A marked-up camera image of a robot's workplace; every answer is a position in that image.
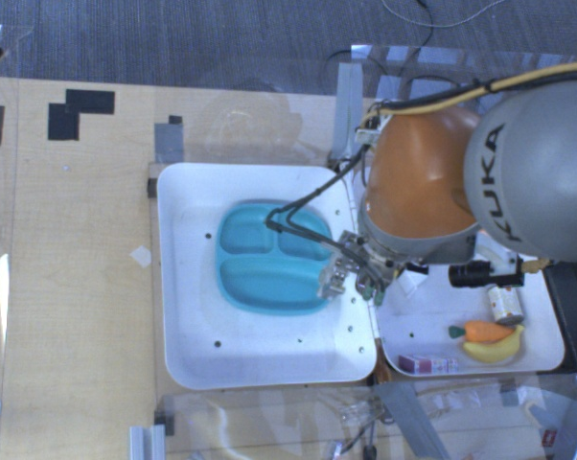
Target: small bottle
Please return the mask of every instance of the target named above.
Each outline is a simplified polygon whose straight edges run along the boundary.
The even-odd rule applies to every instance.
[[[487,294],[497,324],[514,326],[525,319],[520,307],[519,294],[515,288],[490,287]]]

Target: small white tray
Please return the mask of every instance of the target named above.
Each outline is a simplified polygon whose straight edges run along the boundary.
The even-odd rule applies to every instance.
[[[428,277],[410,297],[397,281],[388,289],[377,316],[386,358],[397,371],[416,377],[400,368],[399,355],[454,357],[458,370],[449,375],[536,372],[561,364],[564,340],[541,273],[525,275],[524,287],[517,288],[525,315],[520,351],[487,364],[467,356],[462,350],[464,339],[451,339],[448,331],[449,326],[462,326],[467,320],[494,320],[487,291],[451,287],[448,271],[446,265],[430,266]]]

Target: white cable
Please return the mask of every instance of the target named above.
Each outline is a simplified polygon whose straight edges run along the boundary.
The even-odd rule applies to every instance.
[[[460,26],[461,24],[465,24],[467,22],[470,22],[471,20],[477,18],[480,14],[482,14],[483,12],[486,12],[487,10],[491,9],[492,7],[502,4],[504,2],[507,2],[508,0],[496,0],[495,2],[487,5],[486,7],[483,7],[482,9],[480,9],[478,12],[474,13],[473,15],[470,15],[469,17],[464,18],[463,20],[459,20],[458,22],[453,22],[451,24],[429,24],[426,22],[419,22],[417,20],[412,20],[408,17],[405,17],[403,15],[400,15],[398,13],[396,13],[394,10],[392,10],[384,0],[381,0],[382,4],[384,5],[384,7],[391,12],[393,15],[395,15],[396,17],[399,17],[401,20],[408,22],[409,24],[414,24],[415,26],[421,26],[421,27],[427,27],[430,29],[448,29],[451,27],[456,27],[456,26]]]

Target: small box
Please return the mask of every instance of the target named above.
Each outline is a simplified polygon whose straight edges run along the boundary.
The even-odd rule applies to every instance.
[[[458,363],[454,357],[400,355],[400,367],[414,375],[445,375],[456,373]]]

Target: toy banana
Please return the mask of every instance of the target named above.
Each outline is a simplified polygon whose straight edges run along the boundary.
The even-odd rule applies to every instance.
[[[517,326],[515,331],[493,344],[464,342],[463,350],[473,359],[484,363],[497,363],[515,355],[520,348],[520,334],[525,328]]]

